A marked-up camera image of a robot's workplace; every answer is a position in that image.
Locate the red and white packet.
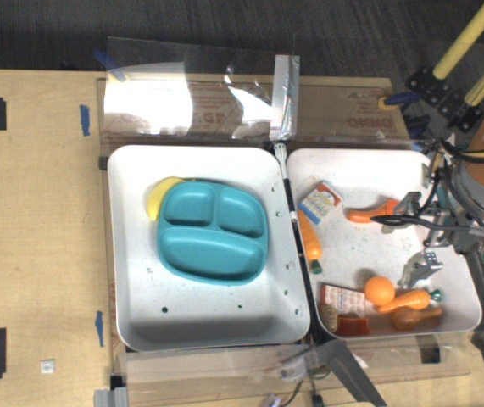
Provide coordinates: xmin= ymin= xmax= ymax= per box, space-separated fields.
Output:
xmin=319 ymin=283 xmax=367 ymax=319

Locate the red brown rectangular block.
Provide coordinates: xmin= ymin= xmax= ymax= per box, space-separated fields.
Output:
xmin=336 ymin=315 xmax=371 ymax=337

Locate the teal divided plate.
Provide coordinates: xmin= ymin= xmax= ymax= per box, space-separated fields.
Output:
xmin=156 ymin=180 xmax=270 ymax=287

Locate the orange carrot with green stub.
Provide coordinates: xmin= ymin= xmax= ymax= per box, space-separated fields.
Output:
xmin=296 ymin=209 xmax=325 ymax=276

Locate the yellow banana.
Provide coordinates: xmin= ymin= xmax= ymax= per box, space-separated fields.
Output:
xmin=145 ymin=176 xmax=197 ymax=223

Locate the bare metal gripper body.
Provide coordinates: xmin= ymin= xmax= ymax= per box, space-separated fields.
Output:
xmin=422 ymin=203 xmax=484 ymax=256

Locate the brown toy drumstick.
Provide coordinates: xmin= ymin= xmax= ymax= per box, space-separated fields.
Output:
xmin=391 ymin=306 xmax=443 ymax=332

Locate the orange ball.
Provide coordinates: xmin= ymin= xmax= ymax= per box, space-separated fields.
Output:
xmin=364 ymin=275 xmax=397 ymax=307

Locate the brown biscuit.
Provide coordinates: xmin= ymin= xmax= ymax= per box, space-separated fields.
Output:
xmin=318 ymin=304 xmax=340 ymax=332

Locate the orange carrot with green leaves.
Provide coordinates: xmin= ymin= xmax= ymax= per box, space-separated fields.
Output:
xmin=376 ymin=287 xmax=443 ymax=315

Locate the small white and blue carton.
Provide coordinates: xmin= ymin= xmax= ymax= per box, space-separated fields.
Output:
xmin=297 ymin=180 xmax=344 ymax=226

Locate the white plastic tray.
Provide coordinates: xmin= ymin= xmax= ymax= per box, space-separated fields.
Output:
xmin=106 ymin=143 xmax=312 ymax=353
xmin=285 ymin=147 xmax=483 ymax=341

